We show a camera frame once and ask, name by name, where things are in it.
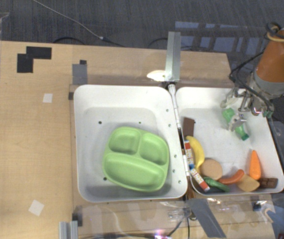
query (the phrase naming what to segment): hot dog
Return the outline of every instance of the hot dog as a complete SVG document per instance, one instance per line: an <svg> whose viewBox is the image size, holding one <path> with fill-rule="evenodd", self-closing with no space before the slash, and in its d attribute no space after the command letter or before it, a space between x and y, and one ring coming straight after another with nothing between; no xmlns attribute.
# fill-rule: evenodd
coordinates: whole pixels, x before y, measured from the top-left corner
<svg viewBox="0 0 284 239"><path fill-rule="evenodd" d="M242 176L245 174L245 172L242 169L239 169L233 176L230 178L221 178L218 180L218 182L225 184L225 185L230 185L234 184L242 178Z"/></svg>

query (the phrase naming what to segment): wooden table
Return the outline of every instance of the wooden table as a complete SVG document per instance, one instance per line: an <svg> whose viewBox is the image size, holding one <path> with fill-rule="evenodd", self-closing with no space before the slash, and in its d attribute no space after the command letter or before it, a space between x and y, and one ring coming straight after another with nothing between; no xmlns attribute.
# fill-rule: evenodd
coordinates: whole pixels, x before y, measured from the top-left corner
<svg viewBox="0 0 284 239"><path fill-rule="evenodd" d="M52 47L52 58L35 59L33 73L17 73L17 54L25 54L27 46ZM166 51L2 42L0 239L57 239L59 222L71 221L75 208L73 192L77 192L77 186L72 182L68 95L72 65L79 64L80 60L87 61L90 84L157 86L158 83L148 80L146 75L164 70ZM227 78L229 72L225 54L181 53L181 79L186 85L231 87ZM52 94L51 103L43 102L44 94ZM267 195L261 198L271 201ZM34 200L44 205L40 215L28 211ZM228 238L244 234L249 238L261 238L261 235L273 238L271 224L265 221L264 215L252 211L249 198L223 201L238 208L227 213L216 207L216 217ZM100 224L103 231L119 230L115 226L118 223L129 231L147 230L150 224L169 231L175 225L166 218L158 219L158 214L167 216L167 208L160 202L109 206L87 203L84 211L91 216L89 229ZM192 238L194 235L206 238L198 221L190 225ZM181 227L174 238L187 238L185 223Z"/></svg>

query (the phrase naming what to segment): green plate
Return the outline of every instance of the green plate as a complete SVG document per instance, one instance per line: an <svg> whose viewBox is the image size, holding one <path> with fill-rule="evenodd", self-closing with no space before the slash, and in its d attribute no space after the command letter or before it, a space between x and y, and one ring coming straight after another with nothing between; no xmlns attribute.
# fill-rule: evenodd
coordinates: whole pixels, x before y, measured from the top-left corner
<svg viewBox="0 0 284 239"><path fill-rule="evenodd" d="M123 126L112 132L102 168L113 183L127 189L153 192L163 187L168 165L169 148L161 137Z"/></svg>

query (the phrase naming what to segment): banana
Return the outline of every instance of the banana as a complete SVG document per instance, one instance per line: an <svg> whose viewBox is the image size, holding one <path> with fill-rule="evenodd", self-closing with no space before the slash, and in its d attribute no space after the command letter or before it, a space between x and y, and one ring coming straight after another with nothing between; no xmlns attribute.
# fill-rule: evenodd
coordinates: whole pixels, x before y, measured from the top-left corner
<svg viewBox="0 0 284 239"><path fill-rule="evenodd" d="M195 168L198 171L201 164L203 164L203 162L205 161L205 153L203 151L203 148L202 148L200 142L196 138L188 135L188 136L186 136L186 139L189 141L190 146L191 146L192 150L194 151Z"/></svg>

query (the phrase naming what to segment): black cable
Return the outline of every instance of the black cable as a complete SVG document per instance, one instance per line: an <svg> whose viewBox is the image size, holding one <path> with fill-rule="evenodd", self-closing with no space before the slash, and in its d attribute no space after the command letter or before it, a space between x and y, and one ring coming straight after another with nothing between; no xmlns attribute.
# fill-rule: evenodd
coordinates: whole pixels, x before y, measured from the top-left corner
<svg viewBox="0 0 284 239"><path fill-rule="evenodd" d="M278 34L278 32L282 30L282 27L278 23L276 22L267 23L266 29L270 36L275 36L284 39L284 35Z"/></svg>
<svg viewBox="0 0 284 239"><path fill-rule="evenodd" d="M229 74L229 79L232 81L232 82L234 82L235 83L235 78L233 78L233 76L232 76L232 74L235 72L235 71L237 71L237 70L241 70L241 68L243 68L246 64L248 64L249 62L251 62L251 61L253 61L254 59L256 59L257 57L259 57L260 55L262 55L263 53L264 53L264 49L260 52L260 53L258 53L258 54L256 54L255 56L253 56L253 57L251 57L251 58L249 58L248 60L246 60L246 61L244 61L243 63L241 63L240 65L238 65L235 69L233 69L233 70L231 70L231 72L230 72L230 74Z"/></svg>
<svg viewBox="0 0 284 239"><path fill-rule="evenodd" d="M182 46L181 49L187 49L192 51L193 46Z"/></svg>
<svg viewBox="0 0 284 239"><path fill-rule="evenodd" d="M154 239L154 235L151 234L117 234L117 233L107 233L100 236L89 236L82 239L117 239L122 237L139 237L145 239Z"/></svg>
<svg viewBox="0 0 284 239"><path fill-rule="evenodd" d="M162 41L162 40L168 40L168 38L167 37L161 37L161 38L157 38L157 39L155 39L155 40L153 40L153 41L151 41L148 45L147 45L147 49L153 44L153 43L155 43L155 42L158 42L158 41Z"/></svg>
<svg viewBox="0 0 284 239"><path fill-rule="evenodd" d="M183 222L183 220L184 219L182 219L180 222L178 222L178 224L176 225L176 227L172 230L172 231L170 231L169 233L168 233L168 237L170 237L179 227L180 227L180 225L181 225L181 223Z"/></svg>
<svg viewBox="0 0 284 239"><path fill-rule="evenodd" d="M111 41L110 39L108 39L107 37L103 37L101 40L102 40L103 42L108 42L108 43L114 44L114 45L116 45L116 46L120 46L120 47L125 48L124 45L119 44L119 43L116 43L116 42L113 42L113 41Z"/></svg>
<svg viewBox="0 0 284 239"><path fill-rule="evenodd" d="M237 70L236 73L236 80L246 89L248 90L250 93L254 94L255 96L259 97L263 102L265 102L267 109L270 110L270 107L272 107L273 105L270 103L270 101L268 99L266 99L263 95L261 95L260 93L258 93L257 91L253 90L252 88L250 88L246 83L244 83L243 81L241 81L238 77L238 74L240 72L240 70L242 69L239 68Z"/></svg>
<svg viewBox="0 0 284 239"><path fill-rule="evenodd" d="M60 37L58 39L55 39L52 43L57 43L57 42L60 42L62 40L75 40L83 45L85 45L84 42L82 42L81 40L77 39L77 38L74 38L74 37L70 37L70 36L63 36L63 37Z"/></svg>
<svg viewBox="0 0 284 239"><path fill-rule="evenodd" d="M187 238L189 239L190 238L190 225L189 225L189 219L188 218L186 218L187 219Z"/></svg>

